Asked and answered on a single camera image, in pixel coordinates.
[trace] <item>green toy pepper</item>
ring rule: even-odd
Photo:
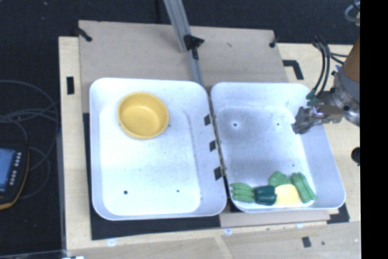
[[[274,205],[276,202],[276,193],[275,193],[275,187],[268,185],[268,186],[261,186],[257,187],[254,190],[255,193],[255,201],[258,204],[263,205]]]
[[[283,174],[278,170],[271,175],[268,180],[268,183],[274,187],[280,186],[282,184],[292,184],[290,178],[286,174]]]

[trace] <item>wooden table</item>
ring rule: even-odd
[[[113,45],[119,50],[125,49],[123,46],[131,42],[131,51],[157,48],[164,56],[163,50],[166,49],[166,51],[172,50],[172,53],[175,53],[173,55],[178,59],[183,57],[172,48],[174,34],[169,25],[81,21],[80,26],[93,37],[94,47],[111,49]],[[139,32],[143,34],[143,38],[139,38]],[[275,49],[270,48],[268,51],[268,43],[274,37],[270,30],[192,27],[192,32],[206,40],[199,52],[200,60],[207,60],[201,63],[207,88],[217,81],[284,82],[287,80],[303,83],[312,88],[318,79],[321,57],[310,44],[277,44]],[[102,35],[97,36],[101,33],[106,33],[104,40]],[[221,228],[92,240],[82,123],[82,113],[87,108],[82,103],[87,100],[85,90],[90,83],[86,80],[88,78],[93,80],[96,76],[93,71],[85,73],[90,66],[85,69],[85,63],[81,64],[81,60],[87,58],[87,52],[83,53],[81,50],[85,46],[84,40],[82,37],[59,38],[65,243],[69,255],[83,255],[88,259],[129,256],[133,258],[258,258],[258,254],[263,258],[356,258],[361,256],[360,168],[350,158],[352,150],[360,146],[360,129],[347,121],[327,124],[325,127],[346,190],[349,222],[327,224],[326,220],[335,217],[338,210],[322,210],[310,214],[297,212],[293,215],[277,214],[276,216],[269,213],[256,218],[246,217],[246,215],[235,218],[234,215],[225,212],[220,216],[221,219],[223,218]],[[343,54],[349,53],[351,46],[333,45],[330,48],[333,52]],[[136,51],[134,52],[136,57],[148,57],[147,52],[136,54]],[[239,58],[235,57],[237,51],[243,51]],[[222,56],[229,55],[229,58],[223,58],[222,62],[215,64],[214,61],[220,59],[220,53]],[[267,61],[260,58],[269,56],[266,53],[272,53],[267,57]],[[105,57],[109,63],[111,56],[106,54]],[[292,67],[283,67],[282,60],[296,61],[304,79],[299,80]],[[141,59],[138,59],[136,67],[140,66],[139,64],[145,66]],[[169,66],[169,63],[160,64],[161,73],[166,70],[164,66]],[[109,75],[109,65],[104,70]],[[152,70],[145,68],[131,74],[129,78],[136,75],[141,75],[142,78],[155,78],[150,76],[154,72],[155,66]],[[97,76],[105,75],[101,69],[96,73]],[[177,75],[186,75],[183,79],[190,79],[185,70]],[[73,83],[73,90],[69,91],[69,83]],[[332,77],[327,84],[328,88],[331,85]]]

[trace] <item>device screen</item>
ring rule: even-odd
[[[0,192],[5,192],[7,188],[15,153],[14,149],[0,148]]]

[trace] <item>black clip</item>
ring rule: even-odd
[[[77,36],[77,37],[78,37],[78,36],[82,36],[82,37],[84,37],[85,40],[88,41],[88,42],[90,42],[90,41],[93,40],[92,37],[90,37],[88,34],[86,34],[85,30],[83,30],[83,29],[81,29],[81,28],[79,28],[79,27],[73,28],[72,34],[73,34],[74,36]]]
[[[205,40],[201,38],[194,37],[192,35],[185,35],[183,37],[184,44],[186,45],[187,51],[192,51],[193,58],[198,59],[198,51],[197,48],[200,47],[202,43],[204,43]]]

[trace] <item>wooden board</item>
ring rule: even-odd
[[[188,237],[177,241],[133,243],[123,246],[74,249],[69,256],[88,259],[315,259],[361,258],[360,222],[300,228],[281,227],[260,232],[232,230],[218,237]]]
[[[80,21],[79,27],[92,38],[79,39],[83,112],[98,78],[192,79],[171,25]],[[206,89],[221,81],[287,82],[279,51],[269,46],[271,30],[191,29],[205,39],[198,53]]]
[[[278,45],[281,57],[283,59],[291,59],[294,56],[298,56],[301,59],[306,57],[304,53],[298,49],[299,45]],[[314,50],[312,47],[305,46],[306,50]],[[342,46],[342,49],[349,49],[347,46]],[[148,234],[135,237],[124,237],[110,240],[92,241],[90,233],[90,218],[89,218],[89,200],[87,189],[87,175],[86,175],[86,163],[85,163],[85,151],[84,151],[84,137],[83,137],[83,125],[82,125],[82,94],[81,94],[81,64],[80,64],[80,52],[79,52],[79,39],[78,38],[66,38],[61,37],[59,39],[59,57],[60,57],[60,69],[61,69],[61,104],[62,104],[62,129],[63,129],[63,145],[64,145],[64,170],[65,170],[65,220],[67,229],[67,249],[108,249],[109,253],[114,253],[115,249],[124,247],[125,245],[134,245],[142,243],[170,243],[175,241],[186,241],[190,239],[197,240],[199,238],[211,238],[215,239],[216,244],[219,247],[219,251],[224,258],[232,258],[229,251],[226,251],[224,241],[221,238],[226,234],[225,230],[229,230],[233,227],[234,234],[244,234],[252,232],[262,232],[268,228],[279,228],[276,221],[271,221],[270,218],[261,219],[261,225],[255,225],[245,219],[245,215],[236,223],[236,218],[228,218],[228,216],[221,216],[221,221],[224,222],[225,228],[212,229],[212,230],[198,230],[189,232],[167,233],[167,234]],[[320,57],[312,58],[311,60],[314,66],[319,68]],[[289,69],[285,71],[288,79],[292,81],[292,72]],[[67,94],[67,78],[72,77],[74,80],[75,92],[74,94]],[[358,143],[359,131],[352,124],[343,122],[343,124],[329,124],[326,126],[329,136],[330,144],[333,147],[333,153],[337,164],[340,169],[341,176],[344,181],[344,185],[347,191],[346,204],[350,214],[351,221],[360,220],[360,169],[350,159],[349,151],[352,150],[352,146]],[[325,221],[320,221],[322,218],[327,218],[327,211],[324,215],[320,215],[314,219],[294,218],[291,223],[281,219],[281,222],[288,224],[282,224],[281,229],[293,228],[299,226],[300,223],[319,224],[322,225]],[[114,244],[114,247],[106,248],[108,245]]]

